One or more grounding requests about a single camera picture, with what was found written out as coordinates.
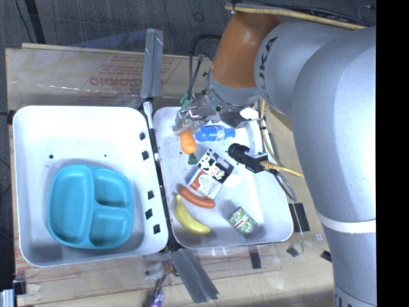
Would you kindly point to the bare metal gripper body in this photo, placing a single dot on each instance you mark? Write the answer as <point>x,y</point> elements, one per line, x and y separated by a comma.
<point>204,107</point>

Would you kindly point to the red sausage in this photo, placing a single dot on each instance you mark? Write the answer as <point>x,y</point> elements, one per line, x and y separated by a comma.
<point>198,199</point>

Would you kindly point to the blue divided plate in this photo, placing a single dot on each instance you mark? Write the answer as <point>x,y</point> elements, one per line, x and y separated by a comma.
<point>72,203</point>

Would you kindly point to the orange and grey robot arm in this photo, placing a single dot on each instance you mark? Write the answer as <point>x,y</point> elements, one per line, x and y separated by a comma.
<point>332,114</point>

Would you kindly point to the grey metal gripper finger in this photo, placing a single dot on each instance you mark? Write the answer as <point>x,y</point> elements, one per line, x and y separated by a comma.
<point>179,124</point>
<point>193,126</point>

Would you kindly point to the white plastic tray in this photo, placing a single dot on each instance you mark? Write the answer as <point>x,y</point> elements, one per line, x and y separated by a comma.
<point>274,209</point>
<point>80,133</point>

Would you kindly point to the orange carrot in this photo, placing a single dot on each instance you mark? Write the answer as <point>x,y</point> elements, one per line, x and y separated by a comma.
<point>188,143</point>

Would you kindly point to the yellow banana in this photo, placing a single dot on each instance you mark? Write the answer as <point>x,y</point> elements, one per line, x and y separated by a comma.
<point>187,221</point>

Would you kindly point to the brown cardboard board red print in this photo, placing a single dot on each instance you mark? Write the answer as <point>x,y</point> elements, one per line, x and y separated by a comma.
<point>76,75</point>

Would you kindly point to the green and white carton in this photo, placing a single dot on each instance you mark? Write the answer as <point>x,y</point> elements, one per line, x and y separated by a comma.
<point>243,221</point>

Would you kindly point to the blue bottle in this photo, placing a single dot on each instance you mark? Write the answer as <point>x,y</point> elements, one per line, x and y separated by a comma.
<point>211,134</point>

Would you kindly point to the black and white carton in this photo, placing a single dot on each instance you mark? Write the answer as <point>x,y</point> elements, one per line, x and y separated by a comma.
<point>214,165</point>

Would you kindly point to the black cylinder on white bracket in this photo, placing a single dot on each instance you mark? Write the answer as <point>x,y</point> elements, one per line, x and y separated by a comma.
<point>246,157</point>

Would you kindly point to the white orange and yellow carton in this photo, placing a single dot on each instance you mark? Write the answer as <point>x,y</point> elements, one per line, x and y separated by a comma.
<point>204,184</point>

